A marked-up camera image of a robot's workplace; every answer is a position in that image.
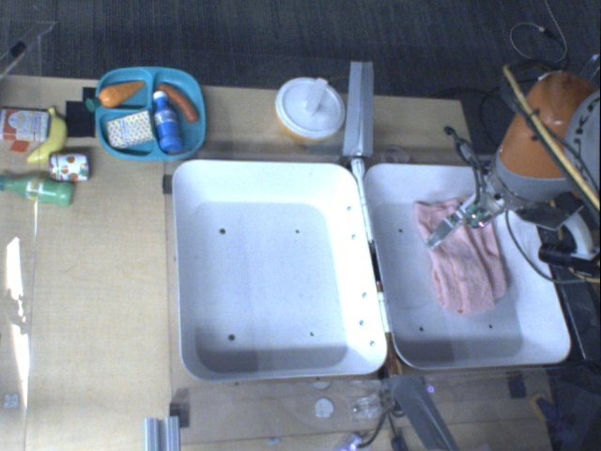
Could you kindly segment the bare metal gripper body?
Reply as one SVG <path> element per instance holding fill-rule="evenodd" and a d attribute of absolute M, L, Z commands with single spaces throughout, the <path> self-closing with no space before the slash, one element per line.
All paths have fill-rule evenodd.
<path fill-rule="evenodd" d="M 467 198 L 456 214 L 461 223 L 472 228 L 483 228 L 504 212 L 505 195 L 500 190 L 477 188 L 473 196 Z"/>

